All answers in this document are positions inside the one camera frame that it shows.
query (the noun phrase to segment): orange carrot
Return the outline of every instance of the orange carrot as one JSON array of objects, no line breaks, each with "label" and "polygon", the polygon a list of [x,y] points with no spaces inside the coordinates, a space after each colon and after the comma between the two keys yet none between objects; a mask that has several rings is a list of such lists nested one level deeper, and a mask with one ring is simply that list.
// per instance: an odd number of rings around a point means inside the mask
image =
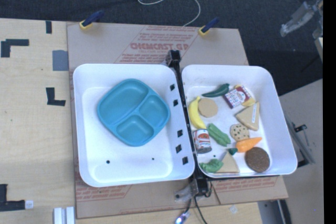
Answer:
[{"label": "orange carrot", "polygon": [[261,139],[262,137],[254,137],[240,140],[236,143],[236,148],[238,149],[238,152],[246,152],[258,144]]}]

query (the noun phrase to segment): toy can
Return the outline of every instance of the toy can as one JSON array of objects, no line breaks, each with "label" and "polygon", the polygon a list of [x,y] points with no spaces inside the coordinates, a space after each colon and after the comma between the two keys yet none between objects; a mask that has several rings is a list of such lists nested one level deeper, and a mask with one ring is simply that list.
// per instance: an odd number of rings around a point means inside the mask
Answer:
[{"label": "toy can", "polygon": [[199,129],[193,132],[196,152],[199,154],[207,153],[212,150],[210,137],[207,129]]}]

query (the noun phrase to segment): tan round disc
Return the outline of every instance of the tan round disc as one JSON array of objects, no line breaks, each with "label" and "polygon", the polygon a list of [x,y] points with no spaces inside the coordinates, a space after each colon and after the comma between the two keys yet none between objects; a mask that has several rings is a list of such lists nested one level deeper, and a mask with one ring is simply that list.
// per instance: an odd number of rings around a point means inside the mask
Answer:
[{"label": "tan round disc", "polygon": [[198,111],[206,118],[213,117],[218,112],[218,106],[210,98],[201,98],[198,102]]}]

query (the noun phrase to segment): brown round patty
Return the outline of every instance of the brown round patty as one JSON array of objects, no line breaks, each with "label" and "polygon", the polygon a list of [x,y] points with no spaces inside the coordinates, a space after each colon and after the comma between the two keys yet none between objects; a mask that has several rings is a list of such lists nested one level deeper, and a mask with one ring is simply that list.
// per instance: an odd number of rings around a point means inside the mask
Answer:
[{"label": "brown round patty", "polygon": [[269,156],[260,147],[253,147],[245,153],[245,161],[248,167],[256,172],[264,172],[270,164]]}]

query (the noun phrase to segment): blue and yellow clamp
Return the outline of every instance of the blue and yellow clamp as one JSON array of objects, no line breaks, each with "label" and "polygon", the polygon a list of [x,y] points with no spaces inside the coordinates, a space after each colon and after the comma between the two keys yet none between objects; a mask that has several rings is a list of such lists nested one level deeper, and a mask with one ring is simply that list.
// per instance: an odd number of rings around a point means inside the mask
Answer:
[{"label": "blue and yellow clamp", "polygon": [[89,29],[92,26],[92,23],[99,22],[99,20],[103,16],[104,16],[104,11],[103,10],[100,10],[98,12],[93,13],[87,19],[85,19],[85,20],[83,20],[79,23],[80,29],[82,29],[82,30]]},{"label": "blue and yellow clamp", "polygon": [[205,26],[201,27],[199,30],[198,30],[198,33],[201,35],[201,36],[205,36],[210,28],[214,27],[215,24],[217,24],[219,22],[219,19],[218,17],[212,19],[209,23],[207,23]]}]

